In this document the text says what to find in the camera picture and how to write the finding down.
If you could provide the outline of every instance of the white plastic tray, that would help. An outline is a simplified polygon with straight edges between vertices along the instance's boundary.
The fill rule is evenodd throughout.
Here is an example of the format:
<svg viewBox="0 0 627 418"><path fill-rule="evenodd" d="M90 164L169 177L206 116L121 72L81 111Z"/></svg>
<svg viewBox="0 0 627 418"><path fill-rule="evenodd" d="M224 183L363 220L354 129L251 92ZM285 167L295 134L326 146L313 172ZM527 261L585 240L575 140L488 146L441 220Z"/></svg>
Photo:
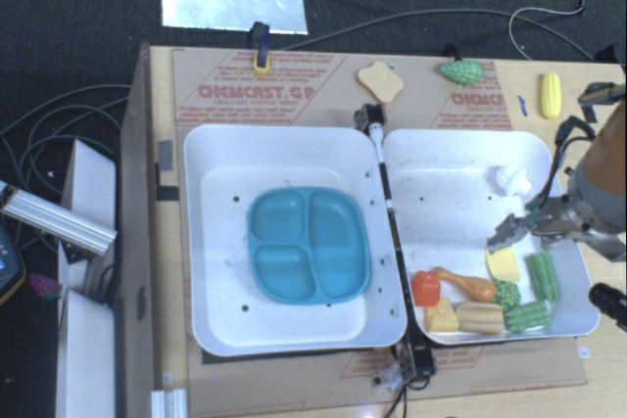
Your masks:
<svg viewBox="0 0 627 418"><path fill-rule="evenodd" d="M484 251L486 239L513 212L544 186L551 154L545 144L524 132L396 130L384 142L388 175L399 233L411 278L418 270L444 266L462 275L489 278ZM527 168L533 188L523 198L506 197L495 183L502 165ZM559 195L557 182L551 191ZM513 246L522 302L535 300L524 257L541 251L540 240L527 235ZM579 246L564 240L551 249L560 298L551 302L552 322L546 328L497 336L473 333L427 333L443 345L476 344L583 336L594 331L599 311L588 301L590 277ZM453 305L467 301L457 287L442 283L441 295ZM415 309L424 330L424 308Z"/></svg>
<svg viewBox="0 0 627 418"><path fill-rule="evenodd" d="M375 151L353 129L203 125L184 144L198 343L223 356L388 347L407 326ZM275 302L255 284L247 210L280 187L319 186L351 196L370 248L366 289L331 306Z"/></svg>

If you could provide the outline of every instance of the black floor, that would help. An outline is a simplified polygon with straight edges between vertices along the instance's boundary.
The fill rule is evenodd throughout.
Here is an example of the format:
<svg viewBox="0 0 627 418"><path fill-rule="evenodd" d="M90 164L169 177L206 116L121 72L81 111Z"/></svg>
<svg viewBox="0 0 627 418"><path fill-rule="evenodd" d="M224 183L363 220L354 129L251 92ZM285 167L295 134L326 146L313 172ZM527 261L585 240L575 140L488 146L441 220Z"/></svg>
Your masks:
<svg viewBox="0 0 627 418"><path fill-rule="evenodd" d="M570 11L579 0L305 0L310 38L405 11L432 9L497 10L511 13L527 6ZM517 38L533 59L586 61L599 49L615 44L625 62L626 0L587 0L574 17L524 16L572 39L585 54L553 34L526 23L515 26ZM63 92L97 84L129 84L139 44L243 47L244 33L166 28L161 25L161 0L0 0L0 132L29 111ZM273 35L280 48L308 40ZM492 14L414 16L375 25L315 43L309 49L331 52L437 55L454 42L464 56L519 59L509 42L507 18ZM106 89L76 95L63 104L100 106L122 97L125 90ZM3 137L18 161L27 148L29 131L43 115L38 112ZM120 119L123 105L110 109ZM70 118L66 111L44 124L37 137L52 134ZM100 116L71 129L115 150L116 129ZM51 144L38 166L51 184L63 184L69 146ZM11 157L0 144L0 180L19 183ZM33 180L30 188L51 200L56 194ZM20 244L32 235L23 233ZM24 249L30 272L54 276L56 257L42 245ZM54 415L56 374L56 306L22 288L0 306L0 418Z"/></svg>

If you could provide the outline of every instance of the blue plate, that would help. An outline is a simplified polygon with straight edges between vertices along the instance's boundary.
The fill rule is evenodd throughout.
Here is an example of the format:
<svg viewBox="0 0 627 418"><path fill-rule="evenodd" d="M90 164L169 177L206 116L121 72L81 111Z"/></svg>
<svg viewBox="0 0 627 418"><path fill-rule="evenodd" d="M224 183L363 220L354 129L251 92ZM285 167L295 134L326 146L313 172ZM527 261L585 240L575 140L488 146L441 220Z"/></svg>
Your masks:
<svg viewBox="0 0 627 418"><path fill-rule="evenodd" d="M278 302L346 302L370 280L362 213L337 190L264 192L248 211L248 247L257 285Z"/></svg>

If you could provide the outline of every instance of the white cable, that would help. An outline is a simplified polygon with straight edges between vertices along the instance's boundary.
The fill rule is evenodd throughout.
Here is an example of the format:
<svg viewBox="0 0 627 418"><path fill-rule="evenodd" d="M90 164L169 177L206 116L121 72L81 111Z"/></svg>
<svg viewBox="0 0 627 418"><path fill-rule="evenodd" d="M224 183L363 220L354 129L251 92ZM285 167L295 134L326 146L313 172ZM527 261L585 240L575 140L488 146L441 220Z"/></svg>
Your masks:
<svg viewBox="0 0 627 418"><path fill-rule="evenodd" d="M522 49L522 47L516 42L514 36L513 36L513 29L512 29L512 25L513 25L513 21L514 19L520 14L520 13L525 13L528 11L535 11L538 13L547 13L550 15L558 15L558 16L574 16L574 15L578 15L579 13L581 13L586 5L586 0L580 0L580 4L579 7L577 9L575 9L574 11L554 11L552 9L545 9L545 8L541 8L541 7L524 7L522 9L518 9L517 11L515 11L512 15L511 18L509 18L509 23L507 25L507 30L509 32L509 40L511 40L511 43L513 44L513 46L516 48L516 51L518 51L523 58L531 61L531 57L525 53Z"/></svg>

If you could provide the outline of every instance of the wooden table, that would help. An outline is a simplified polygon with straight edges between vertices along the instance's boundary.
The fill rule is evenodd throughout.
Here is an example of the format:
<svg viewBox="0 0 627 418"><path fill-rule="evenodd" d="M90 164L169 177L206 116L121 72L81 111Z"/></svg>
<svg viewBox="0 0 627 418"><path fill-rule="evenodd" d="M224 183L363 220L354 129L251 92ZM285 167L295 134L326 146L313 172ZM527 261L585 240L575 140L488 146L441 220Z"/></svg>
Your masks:
<svg viewBox="0 0 627 418"><path fill-rule="evenodd" d="M172 48L151 48L151 74L154 140L157 144L172 138L174 129ZM544 63L494 61L502 86L506 107L514 130L531 132L553 150L556 128L561 119L581 113L577 97L594 81L620 83L624 75L619 66L577 63ZM556 71L562 81L563 107L560 119L546 120L540 115L539 85L541 75ZM526 101L528 116L520 110L518 96ZM599 127L611 112L611 107L596 107ZM567 164L576 165L586 146L574 144L567 154ZM565 186L564 174L560 184ZM174 170L162 173L161 182L177 185ZM161 366L171 375L172 388L186 386L185 332L180 223L178 202L159 202L156 209L159 255L159 301L161 307ZM593 284L605 282L625 289L625 264L607 262L582 245L584 259ZM408 416L420 418L470 417L528 417L568 416L617 417L627 409L627 334L615 322L602 316L599 328L590 336L577 341L590 357L584 361L588 384L585 386L543 389L516 393L472 395L437 399L410 400ZM285 418L382 416L389 404L351 406L311 411L287 412Z"/></svg>

